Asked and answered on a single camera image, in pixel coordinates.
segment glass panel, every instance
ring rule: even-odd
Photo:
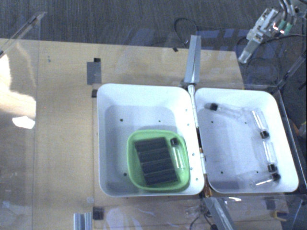
[[[0,226],[32,229],[36,90],[40,20],[18,20],[1,39]]]
[[[238,229],[300,229],[297,216],[304,207],[296,195],[243,196],[223,198]]]

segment wooden table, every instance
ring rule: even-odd
[[[31,45],[33,42],[27,41],[22,47]],[[194,216],[185,216],[185,209],[199,204],[195,197],[171,197],[157,204],[153,198],[111,198],[101,191],[95,99],[91,98],[92,86],[86,83],[86,62],[101,58],[103,83],[178,86],[185,74],[187,56],[186,49],[175,52],[158,47],[39,43],[35,156],[29,159],[34,163],[35,230],[72,229],[73,214],[92,211],[93,205],[106,208],[106,220],[95,222],[97,228],[139,229],[135,218],[138,214],[146,216],[142,220],[148,222],[142,229],[169,229],[170,224],[178,229],[189,227]],[[243,87],[235,53],[202,50],[201,86],[227,83]],[[144,213],[142,208],[150,204],[153,212],[160,214]],[[271,222],[271,229],[281,229],[280,222],[263,211],[238,210],[233,218],[240,229],[263,229],[267,226],[264,220]],[[198,224],[195,229],[210,228],[204,219]]]

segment black tube cap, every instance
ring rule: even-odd
[[[268,165],[268,171],[269,172],[275,172],[277,171],[277,167],[275,166],[275,164],[271,163]]]
[[[262,139],[266,139],[266,138],[270,137],[270,134],[269,134],[268,131],[263,130],[263,131],[260,132],[260,136],[261,136]]]
[[[171,145],[172,145],[172,147],[173,146],[178,146],[179,145],[178,139],[177,138],[172,138],[171,139]]]
[[[212,104],[210,105],[210,110],[216,111],[216,110],[217,110],[217,107],[218,107],[218,105],[217,105],[216,103],[212,103]]]
[[[281,178],[281,176],[278,173],[272,174],[272,177],[273,177],[273,181],[275,181],[275,182],[278,181]]]

